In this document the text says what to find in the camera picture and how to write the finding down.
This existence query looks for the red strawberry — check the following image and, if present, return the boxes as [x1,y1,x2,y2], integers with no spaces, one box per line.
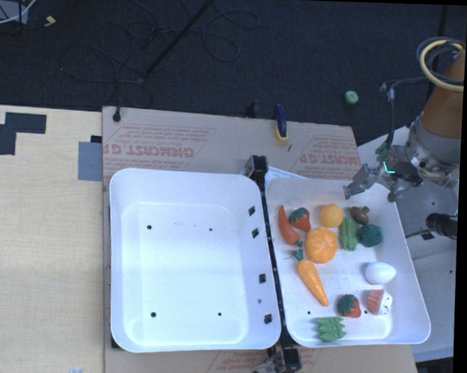
[287,206,313,234]
[335,293,363,320]

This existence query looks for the white printed paper sheet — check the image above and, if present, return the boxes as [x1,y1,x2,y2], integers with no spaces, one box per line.
[266,164,310,183]

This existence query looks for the black block with wires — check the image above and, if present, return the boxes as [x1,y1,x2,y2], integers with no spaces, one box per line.
[242,154,269,180]
[266,344,304,373]

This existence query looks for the red chili pepper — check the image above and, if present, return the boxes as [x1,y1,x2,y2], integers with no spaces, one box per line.
[275,204,306,249]

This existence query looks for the green pea pods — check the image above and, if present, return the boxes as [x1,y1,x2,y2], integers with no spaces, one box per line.
[313,315,349,344]

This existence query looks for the thin black rod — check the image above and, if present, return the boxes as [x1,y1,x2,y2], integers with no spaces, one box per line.
[248,171,301,351]

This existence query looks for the orange fruit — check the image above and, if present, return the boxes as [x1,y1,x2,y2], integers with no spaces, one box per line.
[317,202,346,229]

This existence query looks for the brown mushroom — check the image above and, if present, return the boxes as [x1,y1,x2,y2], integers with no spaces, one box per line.
[347,205,372,226]

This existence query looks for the green broccoli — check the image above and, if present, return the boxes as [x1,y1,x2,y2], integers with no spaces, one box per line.
[354,223,384,249]

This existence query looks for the white egg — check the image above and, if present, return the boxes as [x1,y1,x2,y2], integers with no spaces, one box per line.
[364,260,398,287]

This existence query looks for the brown cardboard board red print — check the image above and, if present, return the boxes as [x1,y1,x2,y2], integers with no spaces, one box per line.
[90,105,431,373]

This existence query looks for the white plastic tray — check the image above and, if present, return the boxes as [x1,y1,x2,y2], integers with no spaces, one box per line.
[257,175,438,354]
[101,166,289,360]

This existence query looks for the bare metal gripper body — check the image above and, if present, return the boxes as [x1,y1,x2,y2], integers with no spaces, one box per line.
[379,144,462,192]

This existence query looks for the orange pumpkin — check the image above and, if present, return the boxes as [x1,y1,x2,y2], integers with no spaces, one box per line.
[303,225,340,266]

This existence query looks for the black cylinder on white bracket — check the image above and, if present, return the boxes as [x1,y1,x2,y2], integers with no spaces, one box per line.
[425,211,459,242]

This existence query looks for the orange carrot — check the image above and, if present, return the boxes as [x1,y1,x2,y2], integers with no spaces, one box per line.
[289,247,333,308]

